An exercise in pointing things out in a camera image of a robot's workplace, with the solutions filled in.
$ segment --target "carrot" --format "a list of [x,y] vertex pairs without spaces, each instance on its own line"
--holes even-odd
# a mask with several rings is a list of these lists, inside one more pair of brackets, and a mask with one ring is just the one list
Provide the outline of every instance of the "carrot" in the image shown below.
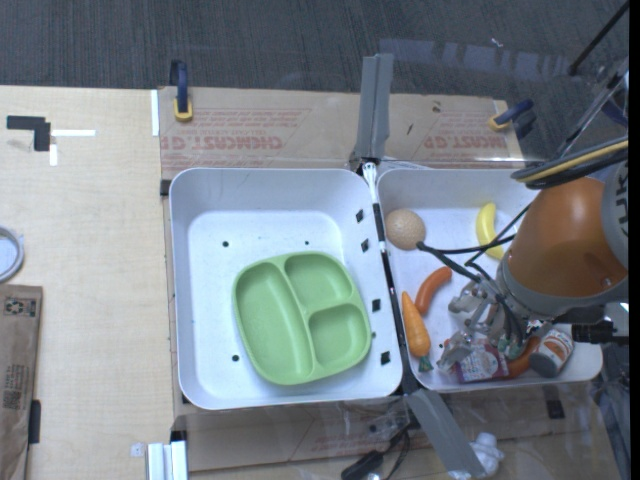
[[451,281],[452,275],[453,271],[445,265],[431,272],[422,282],[415,300],[416,307],[421,315],[427,314],[433,295],[443,284]]
[[509,368],[509,375],[506,377],[502,377],[503,379],[515,379],[519,375],[523,374],[529,369],[529,356],[536,349],[538,344],[540,343],[540,336],[531,336],[529,341],[527,342],[526,347],[515,359],[511,361],[507,361],[507,366]]
[[415,357],[428,355],[431,349],[431,337],[418,308],[407,292],[402,292],[402,318],[409,352]]

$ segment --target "yellow banana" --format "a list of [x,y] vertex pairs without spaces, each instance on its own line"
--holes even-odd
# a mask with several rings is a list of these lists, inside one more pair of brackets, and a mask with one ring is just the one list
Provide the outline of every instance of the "yellow banana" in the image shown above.
[[[496,205],[495,203],[486,203],[476,217],[476,235],[480,245],[487,245],[496,237],[496,230],[494,227],[494,221],[496,218]],[[488,249],[487,254],[493,256],[496,259],[502,259],[504,250],[501,245],[496,245],[491,249]]]

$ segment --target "wooden table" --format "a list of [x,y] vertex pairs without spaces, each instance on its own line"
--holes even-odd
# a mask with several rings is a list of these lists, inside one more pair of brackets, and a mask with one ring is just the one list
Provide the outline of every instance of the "wooden table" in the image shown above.
[[[142,479],[145,444],[167,442],[174,421],[151,91],[6,86],[0,101],[5,115],[45,117],[53,130],[95,130],[57,138],[51,166],[48,153],[33,151],[31,132],[0,129],[0,222],[23,235],[25,247],[10,282],[44,288],[34,393],[42,420],[27,477]],[[583,428],[501,441],[507,458],[496,478],[617,477],[602,416],[581,389],[575,410]],[[337,478],[353,461],[193,478]],[[410,453],[395,478],[450,477],[426,448]]]

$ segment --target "white ring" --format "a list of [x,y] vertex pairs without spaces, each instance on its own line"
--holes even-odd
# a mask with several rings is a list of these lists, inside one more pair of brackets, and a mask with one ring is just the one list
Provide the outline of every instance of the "white ring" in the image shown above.
[[24,261],[24,247],[22,247],[22,243],[20,242],[20,238],[18,237],[18,235],[16,235],[10,229],[7,229],[4,226],[0,225],[0,237],[2,236],[6,236],[13,243],[13,245],[16,246],[16,251],[18,251],[18,253],[16,254],[16,258],[15,260],[13,260],[13,263],[11,264],[9,269],[5,270],[4,272],[0,272],[0,283],[4,283],[5,281],[8,281],[10,278],[12,278],[15,273],[20,270],[22,262]]

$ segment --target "divided green plate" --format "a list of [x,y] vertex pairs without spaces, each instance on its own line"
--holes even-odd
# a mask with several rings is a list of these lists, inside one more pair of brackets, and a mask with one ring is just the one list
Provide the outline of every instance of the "divided green plate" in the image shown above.
[[369,318],[347,269],[321,252],[284,254],[244,268],[233,285],[236,322],[265,379],[295,385],[359,363]]

